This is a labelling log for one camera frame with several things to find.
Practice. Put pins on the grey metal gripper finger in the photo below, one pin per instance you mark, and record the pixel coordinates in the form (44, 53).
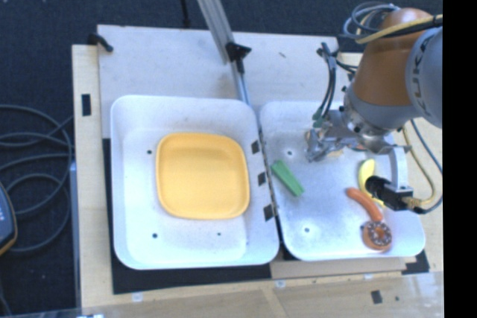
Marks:
(329, 150)
(313, 149)

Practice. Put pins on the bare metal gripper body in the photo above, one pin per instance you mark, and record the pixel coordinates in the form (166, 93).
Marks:
(346, 132)

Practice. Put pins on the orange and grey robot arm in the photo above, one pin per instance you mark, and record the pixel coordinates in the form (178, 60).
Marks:
(384, 67)

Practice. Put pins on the green wedge block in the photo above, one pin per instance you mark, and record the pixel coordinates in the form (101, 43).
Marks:
(287, 178)

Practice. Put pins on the yellow banana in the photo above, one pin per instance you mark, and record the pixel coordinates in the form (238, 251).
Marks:
(366, 169)

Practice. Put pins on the thin black and white rod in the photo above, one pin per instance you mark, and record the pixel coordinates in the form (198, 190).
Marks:
(269, 175)

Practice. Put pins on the white plastic tray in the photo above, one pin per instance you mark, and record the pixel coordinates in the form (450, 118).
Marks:
(141, 197)
(328, 205)

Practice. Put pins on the orange sausage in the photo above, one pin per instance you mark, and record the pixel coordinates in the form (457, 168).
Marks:
(363, 199)

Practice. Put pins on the brown sprinkled doughnut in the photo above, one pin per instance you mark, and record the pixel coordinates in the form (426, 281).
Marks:
(369, 240)

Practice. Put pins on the yellow plate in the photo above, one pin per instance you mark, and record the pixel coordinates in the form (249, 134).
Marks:
(201, 175)

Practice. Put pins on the pale wood board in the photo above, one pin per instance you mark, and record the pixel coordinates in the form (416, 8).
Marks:
(87, 197)

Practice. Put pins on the black cylinder on white bracket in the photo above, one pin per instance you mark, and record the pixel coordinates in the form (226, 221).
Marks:
(387, 191)

